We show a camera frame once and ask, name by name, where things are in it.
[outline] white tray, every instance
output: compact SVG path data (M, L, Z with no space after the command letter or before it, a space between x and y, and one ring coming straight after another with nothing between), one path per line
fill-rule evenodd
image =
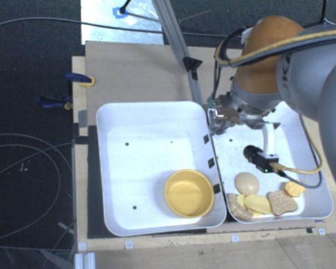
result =
M276 111L265 118L269 122L281 122L275 130L275 154L279 156L279 162L285 166L299 169L314 169L316 163L312 155L308 140L304 133L298 114L290 109L286 103L280 103ZM267 197L270 191L283 189L285 182L289 181L274 173L264 174L254 164L249 163L243 155L247 145L264 146L261 130L252 130L247 126L235 126L229 128L226 133L213 136L214 148L218 158L219 169L226 193L237 193L234 185L235 176L247 171L254 174L260 184L258 194ZM299 179L306 184L317 184L318 174L297 174L287 171L292 178ZM299 198L294 198L297 210L285 213L281 216L261 215L249 221L234 217L241 223L254 223L292 219L318 219L328 217L333 210L333 201L327 188L325 179L317 189L306 189Z
M114 103L103 105L96 118L104 219L113 234L201 229L224 222L221 191L210 212L195 219L175 215L164 197L166 180L180 169L197 170L220 185L202 107L190 101Z

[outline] wooden floor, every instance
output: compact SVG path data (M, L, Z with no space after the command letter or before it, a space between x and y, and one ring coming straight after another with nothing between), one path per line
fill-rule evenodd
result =
M96 252L96 268L335 269L336 234Z

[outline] toy bread slice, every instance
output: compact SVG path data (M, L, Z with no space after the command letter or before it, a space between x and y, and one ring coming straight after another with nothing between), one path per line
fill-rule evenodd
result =
M297 204L284 190L268 193L268 199L273 215L280 216L286 212L297 210Z

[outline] black clamp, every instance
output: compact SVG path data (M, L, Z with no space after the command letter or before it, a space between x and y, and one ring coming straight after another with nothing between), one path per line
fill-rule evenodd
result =
M187 72L192 72L192 78L194 80L198 80L197 69L203 63L201 60L193 59L191 57L183 58L184 67Z

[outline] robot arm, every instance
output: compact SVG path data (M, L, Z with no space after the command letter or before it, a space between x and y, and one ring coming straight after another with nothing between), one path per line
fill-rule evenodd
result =
M216 61L220 66L238 68L231 91L215 99L214 110L209 111L212 134L237 124L262 129L264 116L285 101L299 114L319 122L323 148L336 180L336 35L323 37L331 31L336 32L335 25L303 29L287 18L267 17L251 30L238 62L226 57L223 42L217 48ZM318 38L310 43L304 41L307 35ZM287 39L297 41L296 46L285 44ZM290 50L268 50L268 58L259 52L276 44Z

